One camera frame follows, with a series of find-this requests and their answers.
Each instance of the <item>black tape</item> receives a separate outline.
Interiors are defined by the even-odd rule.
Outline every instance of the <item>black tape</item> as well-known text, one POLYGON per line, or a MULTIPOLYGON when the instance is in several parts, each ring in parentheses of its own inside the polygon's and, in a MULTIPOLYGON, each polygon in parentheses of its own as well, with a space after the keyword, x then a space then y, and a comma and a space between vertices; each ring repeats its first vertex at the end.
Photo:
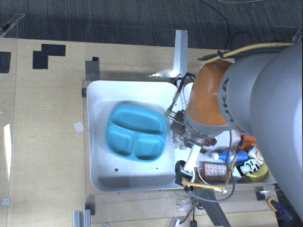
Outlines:
POLYGON ((5 26, 2 27, 2 30, 5 32, 10 28, 10 24, 6 24, 5 26))
POLYGON ((65 56, 65 45, 63 44, 42 44, 42 55, 65 56))
POLYGON ((81 92, 81 94, 82 94, 82 97, 86 97, 86 91, 87 91, 87 88, 82 88, 82 92, 81 92))
POLYGON ((33 51, 33 69, 48 69, 48 56, 41 51, 33 51))
POLYGON ((10 68, 11 52, 0 52, 0 73, 8 73, 10 68))
POLYGON ((224 57, 223 57, 223 55, 224 55, 224 53, 223 53, 223 52, 218 51, 218 55, 219 55, 221 58, 224 58, 224 57))
POLYGON ((95 209, 96 208, 94 203, 90 203, 90 202, 85 203, 85 210, 90 210, 90 215, 95 215, 96 213, 95 209))

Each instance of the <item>white sink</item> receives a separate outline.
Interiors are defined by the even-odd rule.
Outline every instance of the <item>white sink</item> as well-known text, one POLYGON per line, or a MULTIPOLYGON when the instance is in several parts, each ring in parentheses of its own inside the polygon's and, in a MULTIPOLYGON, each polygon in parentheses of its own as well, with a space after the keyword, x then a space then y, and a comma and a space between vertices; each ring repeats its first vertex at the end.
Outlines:
MULTIPOLYGON (((177 88, 168 82, 95 81, 87 88, 90 177, 100 191, 180 188, 174 183, 175 163, 188 153, 172 146, 170 120, 163 154, 154 162, 136 162, 111 154, 105 145, 105 131, 112 109, 129 103, 164 114, 177 88)), ((181 107, 177 101, 174 110, 181 107)))

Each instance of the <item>table surface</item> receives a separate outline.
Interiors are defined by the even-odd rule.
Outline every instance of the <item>table surface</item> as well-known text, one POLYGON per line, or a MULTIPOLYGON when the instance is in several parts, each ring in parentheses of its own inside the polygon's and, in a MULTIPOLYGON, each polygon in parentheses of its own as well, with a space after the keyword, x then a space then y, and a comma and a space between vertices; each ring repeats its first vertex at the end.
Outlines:
MULTIPOLYGON (((0 51, 11 52, 11 64, 17 65, 9 74, 0 75, 0 86, 6 88, 2 94, 15 93, 13 101, 4 101, 14 115, 9 188, 0 185, 0 193, 10 203, 0 206, 0 226, 72 226, 72 212, 83 210, 87 197, 84 134, 74 127, 83 122, 85 60, 99 57, 104 73, 151 75, 172 68, 174 48, 2 38, 0 51), (41 44, 64 44, 66 55, 49 56, 47 70, 34 70, 33 51, 40 51, 41 44), (15 81, 9 75, 16 75, 15 81)), ((189 49, 188 71, 197 73, 201 66, 197 58, 213 52, 189 49)), ((6 164, 4 157, 0 161, 0 166, 6 164)), ((270 193, 275 195, 274 188, 270 193)), ((108 222, 111 227, 167 227, 174 216, 185 215, 175 209, 174 191, 146 193, 144 199, 138 195, 100 193, 106 206, 104 222, 92 226, 108 222), (151 208, 160 209, 161 214, 151 218, 151 208)), ((254 199, 254 192, 241 197, 235 194, 234 200, 222 204, 232 226, 277 226, 274 212, 264 201, 254 199)), ((199 226, 212 226, 204 210, 196 215, 199 226)))

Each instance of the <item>yellow cable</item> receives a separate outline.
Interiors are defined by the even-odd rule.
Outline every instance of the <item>yellow cable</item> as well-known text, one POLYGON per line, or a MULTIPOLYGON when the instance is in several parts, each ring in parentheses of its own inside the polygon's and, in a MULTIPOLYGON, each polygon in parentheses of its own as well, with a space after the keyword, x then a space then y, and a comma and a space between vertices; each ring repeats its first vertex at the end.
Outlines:
POLYGON ((280 47, 280 46, 290 46, 290 45, 293 45, 293 43, 273 42, 273 43, 251 44, 251 45, 247 45, 247 46, 241 47, 241 48, 233 50, 233 51, 225 52, 221 56, 218 55, 218 56, 215 56, 213 58, 210 58, 208 60, 201 61, 201 62, 203 64, 208 64, 208 63, 211 63, 214 61, 218 61, 218 60, 221 60, 224 58, 231 57, 233 55, 237 55, 237 54, 245 52, 245 51, 250 51, 250 50, 259 49, 259 48, 280 47))

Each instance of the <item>blue bottle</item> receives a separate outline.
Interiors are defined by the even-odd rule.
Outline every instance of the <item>blue bottle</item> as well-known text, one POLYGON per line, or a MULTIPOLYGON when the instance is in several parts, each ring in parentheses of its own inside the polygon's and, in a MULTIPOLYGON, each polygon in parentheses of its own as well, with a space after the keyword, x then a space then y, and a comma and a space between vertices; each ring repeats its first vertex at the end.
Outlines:
MULTIPOLYGON (((226 155, 227 155, 227 152, 228 150, 226 151, 223 151, 222 153, 217 153, 217 152, 214 152, 212 154, 212 159, 213 160, 223 160, 225 161, 226 160, 226 155)), ((229 157, 228 157, 228 162, 231 162, 232 159, 233 159, 233 156, 235 155, 236 151, 234 150, 231 150, 229 152, 229 157)), ((237 159, 236 159, 236 162, 241 162, 241 161, 246 161, 248 159, 248 154, 245 150, 240 150, 237 154, 237 159)))

